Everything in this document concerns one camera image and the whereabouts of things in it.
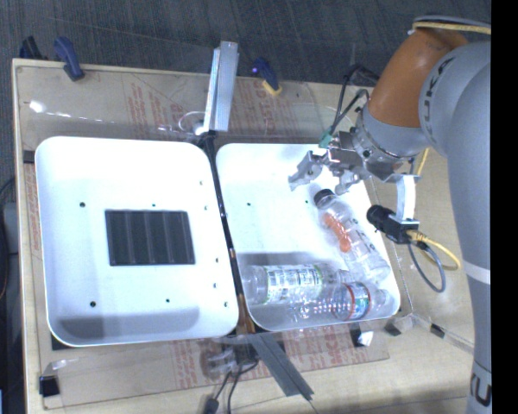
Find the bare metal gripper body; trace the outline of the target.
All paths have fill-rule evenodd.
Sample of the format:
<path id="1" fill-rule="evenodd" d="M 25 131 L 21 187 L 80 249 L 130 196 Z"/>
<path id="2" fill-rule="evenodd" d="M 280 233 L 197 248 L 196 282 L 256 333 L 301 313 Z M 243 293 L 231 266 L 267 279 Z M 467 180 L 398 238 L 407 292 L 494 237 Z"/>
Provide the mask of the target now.
<path id="1" fill-rule="evenodd" d="M 388 154 L 365 132 L 354 129 L 339 131 L 330 140 L 326 162 L 334 176 L 338 169 L 357 169 L 363 171 L 363 180 L 374 177 L 385 182 L 403 166 L 405 160 Z"/>

